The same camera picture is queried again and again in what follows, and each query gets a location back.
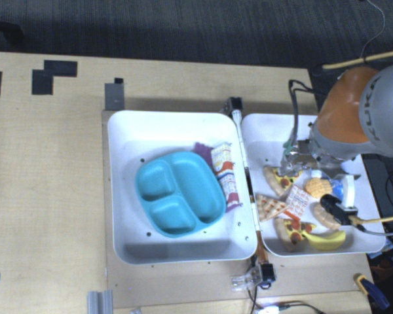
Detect tan waffle wedge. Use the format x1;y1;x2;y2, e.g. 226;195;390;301
254;193;288;223

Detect yellow round biscuit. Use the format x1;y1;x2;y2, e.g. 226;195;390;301
305;177;333;199

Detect black block with thin wires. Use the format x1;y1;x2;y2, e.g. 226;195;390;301
227;96;244;113
260;262;278;290

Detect yellow banana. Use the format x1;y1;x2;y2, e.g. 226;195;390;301
300;229;347;251

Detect blue and white bottle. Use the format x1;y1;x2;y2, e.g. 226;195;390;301
310;169;348;201

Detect pepperoni pizza slice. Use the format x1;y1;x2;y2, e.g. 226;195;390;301
263;165;304;198
274;217;317;253

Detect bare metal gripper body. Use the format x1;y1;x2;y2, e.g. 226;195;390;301
278;139;320;177

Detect white plastic tray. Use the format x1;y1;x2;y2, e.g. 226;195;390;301
107;109;259;266
240;113;388;258

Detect tan ridged bread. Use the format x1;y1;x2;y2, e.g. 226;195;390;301
312;202;343;231

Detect black cylinder on white bracket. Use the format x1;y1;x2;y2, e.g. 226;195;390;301
320;173;359;226

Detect purple grapes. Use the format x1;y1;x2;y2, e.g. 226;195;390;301
192;141;214;164

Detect blue divided plate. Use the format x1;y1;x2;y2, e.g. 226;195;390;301
134;150;228;239

